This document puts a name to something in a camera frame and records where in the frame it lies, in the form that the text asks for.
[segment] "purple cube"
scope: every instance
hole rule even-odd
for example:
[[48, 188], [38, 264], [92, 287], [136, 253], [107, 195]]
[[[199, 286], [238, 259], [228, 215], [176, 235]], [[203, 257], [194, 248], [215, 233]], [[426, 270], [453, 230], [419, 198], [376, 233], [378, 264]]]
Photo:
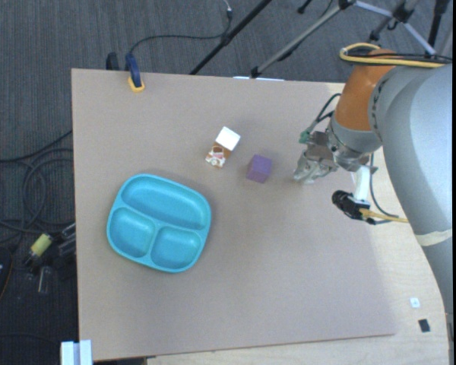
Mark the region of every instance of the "purple cube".
[[272, 160], [270, 158], [256, 154], [252, 157], [252, 160], [250, 160], [246, 178], [256, 181], [257, 183], [264, 183], [271, 174], [271, 168]]

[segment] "black power cord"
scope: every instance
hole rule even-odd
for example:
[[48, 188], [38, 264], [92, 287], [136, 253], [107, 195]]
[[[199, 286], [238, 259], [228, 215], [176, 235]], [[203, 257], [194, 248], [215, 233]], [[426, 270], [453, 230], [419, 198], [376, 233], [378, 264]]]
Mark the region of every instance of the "black power cord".
[[[370, 156], [370, 166], [372, 167], [373, 166], [373, 162], [374, 162], [374, 159], [375, 159], [375, 155], [372, 153], [372, 155]], [[377, 199], [375, 197], [375, 192], [373, 190], [373, 174], [370, 174], [370, 195], [372, 196], [372, 200], [373, 202], [375, 203], [375, 206], [377, 207], [377, 209], [383, 213], [383, 215], [387, 215], [387, 216], [390, 216], [390, 217], [399, 217], [398, 215], [396, 214], [390, 214], [388, 213], [387, 211], [385, 211], [382, 207], [380, 207], [380, 204], [377, 202]]]
[[[6, 179], [5, 171], [9, 168], [14, 175], [19, 171], [24, 173], [21, 187], [18, 189], [18, 193], [21, 195], [19, 198], [21, 207], [19, 210], [14, 210], [19, 214], [13, 218], [0, 215], [0, 232], [2, 233], [0, 244], [15, 240], [15, 244], [11, 246], [11, 252], [18, 248], [24, 234], [37, 235], [44, 232], [54, 234], [74, 223], [74, 212], [73, 217], [61, 221], [53, 221], [44, 214], [46, 206], [54, 204], [48, 196], [49, 184], [46, 179], [47, 173], [44, 170], [45, 167], [52, 166], [54, 163], [72, 163], [73, 150], [71, 148], [52, 147], [71, 133], [72, 131], [66, 132], [46, 146], [29, 154], [0, 159], [0, 179], [1, 177]], [[1, 189], [4, 189], [4, 186], [0, 180], [0, 191]], [[0, 194], [0, 204], [6, 202], [7, 199], [7, 196]], [[13, 233], [6, 236], [6, 232], [9, 231]]]
[[331, 102], [336, 98], [336, 97], [339, 97], [341, 96], [341, 94], [334, 94], [333, 96], [331, 96], [329, 98], [329, 100], [326, 102], [326, 104], [321, 108], [321, 111], [319, 111], [319, 114], [318, 116], [316, 117], [315, 121], [317, 123], [320, 123], [322, 122], [323, 120], [327, 119], [327, 118], [331, 118], [333, 116], [333, 113], [334, 111], [330, 111], [329, 113], [326, 113], [325, 115], [323, 115], [324, 111], [329, 107], [329, 105], [331, 104]]
[[222, 0], [224, 4], [226, 5], [226, 18], [227, 18], [227, 23], [225, 28], [223, 29], [223, 32], [215, 34], [215, 35], [206, 35], [206, 36], [195, 36], [195, 35], [185, 35], [185, 34], [161, 34], [161, 35], [152, 35], [152, 36], [146, 36], [145, 38], [140, 39], [134, 45], [130, 48], [129, 53], [133, 54], [133, 52], [142, 44], [146, 43], [150, 40], [155, 40], [155, 39], [168, 39], [168, 38], [176, 38], [176, 39], [188, 39], [188, 40], [213, 40], [217, 38], [221, 38], [222, 40], [226, 37], [228, 34], [228, 31], [230, 30], [231, 23], [233, 20], [233, 10], [227, 0]]
[[50, 338], [43, 337], [42, 335], [30, 333], [30, 332], [0, 332], [0, 353], [2, 352], [2, 339], [3, 338], [27, 338], [27, 339], [34, 339], [37, 341], [46, 342], [52, 345], [52, 348], [59, 352], [59, 348], [61, 347], [61, 342], [54, 341]]

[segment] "gray carpet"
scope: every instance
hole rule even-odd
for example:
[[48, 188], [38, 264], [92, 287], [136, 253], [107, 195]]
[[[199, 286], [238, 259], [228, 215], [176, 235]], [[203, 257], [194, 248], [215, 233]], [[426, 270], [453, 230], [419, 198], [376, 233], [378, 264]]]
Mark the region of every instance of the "gray carpet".
[[[261, 0], [227, 1], [234, 13], [233, 29]], [[253, 67], [315, 23], [331, 2], [314, 0], [305, 14], [298, 14], [304, 1], [273, 0], [198, 74], [250, 75]], [[400, 0], [361, 1], [393, 10]], [[422, 0], [409, 20], [425, 39], [434, 4], [435, 0]], [[452, 8], [451, 2], [436, 49], [444, 45], [451, 29]], [[291, 57], [267, 68], [263, 77], [345, 82], [351, 66], [338, 59], [340, 48], [367, 41], [381, 20], [375, 13], [348, 8], [315, 31]], [[123, 56], [144, 37], [209, 37], [221, 33], [225, 25], [223, 0], [0, 0], [0, 217], [9, 224], [56, 232], [61, 224], [74, 220], [70, 151], [48, 153], [51, 162], [41, 165], [40, 177], [36, 174], [25, 186], [34, 161], [45, 157], [36, 153], [22, 161], [3, 161], [38, 151], [72, 129], [71, 68], [104, 69], [110, 52], [118, 53], [123, 67]], [[135, 57], [142, 71], [188, 74], [218, 42], [157, 38], [140, 44]], [[402, 24], [382, 31], [379, 43], [398, 52], [423, 53]], [[71, 135], [66, 135], [51, 148], [72, 149], [71, 141]], [[34, 216], [39, 223], [32, 223]], [[18, 267], [35, 237], [0, 224], [0, 243], [12, 249]], [[0, 333], [9, 334], [0, 338], [0, 364], [57, 363], [54, 344], [12, 333], [29, 332], [53, 341], [78, 337], [74, 275], [64, 277], [55, 268], [49, 293], [38, 294], [37, 286], [37, 274], [14, 271], [0, 303]]]

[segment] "metal stand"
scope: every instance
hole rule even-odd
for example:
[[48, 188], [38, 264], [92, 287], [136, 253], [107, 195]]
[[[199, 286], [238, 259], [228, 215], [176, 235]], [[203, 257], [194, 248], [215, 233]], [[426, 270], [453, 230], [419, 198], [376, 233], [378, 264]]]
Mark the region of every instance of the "metal stand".
[[435, 0], [434, 19], [432, 21], [431, 31], [429, 33], [429, 44], [434, 46], [435, 38], [437, 37], [441, 17], [446, 12], [448, 4], [451, 0]]
[[255, 16], [257, 16], [260, 11], [262, 11], [272, 0], [262, 0], [253, 10], [246, 15], [238, 25], [236, 25], [233, 30], [231, 30], [228, 34], [226, 34], [221, 42], [216, 46], [213, 51], [211, 51], [199, 64], [196, 66], [189, 74], [195, 75], [197, 74], [212, 58], [218, 54], [218, 52], [225, 46], [227, 46], [232, 39], [241, 31], [245, 26], [250, 23]]
[[345, 10], [346, 8], [355, 5], [357, 7], [373, 11], [377, 14], [382, 14], [386, 16], [386, 19], [384, 21], [384, 24], [381, 24], [377, 30], [374, 30], [372, 32], [371, 37], [376, 37], [378, 36], [379, 32], [383, 29], [384, 26], [388, 24], [388, 22], [392, 19], [395, 19], [397, 22], [402, 22], [405, 26], [405, 28], [416, 38], [416, 40], [423, 45], [425, 48], [426, 52], [428, 54], [435, 54], [435, 50], [432, 48], [431, 45], [429, 45], [425, 39], [423, 39], [408, 23], [407, 20], [413, 13], [413, 9], [415, 8], [416, 4], [419, 2], [419, 0], [403, 0], [397, 8], [394, 10], [394, 12], [387, 11], [385, 9], [377, 8], [374, 6], [371, 6], [369, 4], [359, 2], [357, 0], [339, 0], [338, 6], [334, 7], [333, 9], [329, 10], [326, 14], [321, 16], [319, 20], [317, 20], [310, 28], [308, 28], [305, 32], [303, 32], [301, 35], [299, 35], [295, 40], [293, 40], [291, 43], [289, 43], [287, 46], [282, 48], [279, 52], [274, 54], [272, 57], [269, 58], [266, 62], [261, 64], [260, 66], [255, 66], [252, 71], [251, 71], [251, 77], [256, 78], [262, 74], [262, 72], [274, 64], [275, 62], [282, 61], [283, 59], [287, 58], [294, 52], [294, 50], [299, 47], [299, 45], [312, 33], [314, 33], [318, 28], [320, 28], [323, 24], [328, 22], [332, 17], [334, 17], [336, 14], [339, 12]]

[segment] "tabletop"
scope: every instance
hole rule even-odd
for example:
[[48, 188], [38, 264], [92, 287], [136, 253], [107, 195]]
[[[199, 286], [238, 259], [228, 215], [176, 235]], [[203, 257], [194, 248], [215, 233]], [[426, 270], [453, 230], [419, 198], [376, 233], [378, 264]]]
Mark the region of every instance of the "tabletop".
[[[95, 360], [445, 363], [442, 302], [410, 227], [338, 211], [331, 194], [351, 192], [350, 173], [291, 180], [299, 133], [341, 84], [143, 74], [136, 94], [127, 74], [72, 72], [79, 326]], [[241, 139], [215, 169], [204, 156], [224, 126]], [[245, 177], [254, 154], [273, 161], [263, 184]], [[375, 191], [398, 211], [380, 152], [377, 161]], [[139, 173], [211, 204], [189, 270], [157, 271], [109, 245], [112, 203]]]

